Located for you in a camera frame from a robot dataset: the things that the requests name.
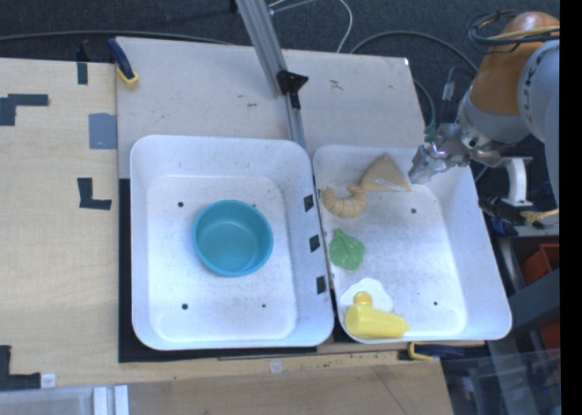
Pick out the white fried egg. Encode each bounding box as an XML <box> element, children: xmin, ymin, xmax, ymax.
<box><xmin>339</xmin><ymin>277</ymin><xmax>395</xmax><ymax>313</ymax></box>

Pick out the tan croissant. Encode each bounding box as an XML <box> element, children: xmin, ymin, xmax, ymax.
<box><xmin>320</xmin><ymin>184</ymin><xmax>368</xmax><ymax>219</ymax></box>

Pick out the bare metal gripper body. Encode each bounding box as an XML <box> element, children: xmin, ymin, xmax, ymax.
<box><xmin>429</xmin><ymin>122</ymin><xmax>507</xmax><ymax>174</ymax></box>

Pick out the pale flat board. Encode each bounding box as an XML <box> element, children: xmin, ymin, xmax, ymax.
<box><xmin>115</xmin><ymin>35</ymin><xmax>488</xmax><ymax>363</ymax></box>

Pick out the blue bowl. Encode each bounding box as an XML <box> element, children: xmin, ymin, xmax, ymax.
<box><xmin>191</xmin><ymin>199</ymin><xmax>275</xmax><ymax>278</ymax></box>

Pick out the tan pizza slice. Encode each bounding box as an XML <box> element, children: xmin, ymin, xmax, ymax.
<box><xmin>360</xmin><ymin>153</ymin><xmax>413</xmax><ymax>194</ymax></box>

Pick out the green lettuce leaf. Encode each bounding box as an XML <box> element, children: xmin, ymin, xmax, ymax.
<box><xmin>327</xmin><ymin>228</ymin><xmax>366</xmax><ymax>272</ymax></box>

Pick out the black cylinder on white bracket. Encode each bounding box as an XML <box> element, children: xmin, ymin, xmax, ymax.
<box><xmin>477</xmin><ymin>156</ymin><xmax>538</xmax><ymax>228</ymax></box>

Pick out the white plastic tray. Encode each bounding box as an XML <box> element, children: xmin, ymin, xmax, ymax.
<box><xmin>129</xmin><ymin>134</ymin><xmax>336</xmax><ymax>352</ymax></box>
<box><xmin>312</xmin><ymin>144</ymin><xmax>514</xmax><ymax>345</ymax></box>

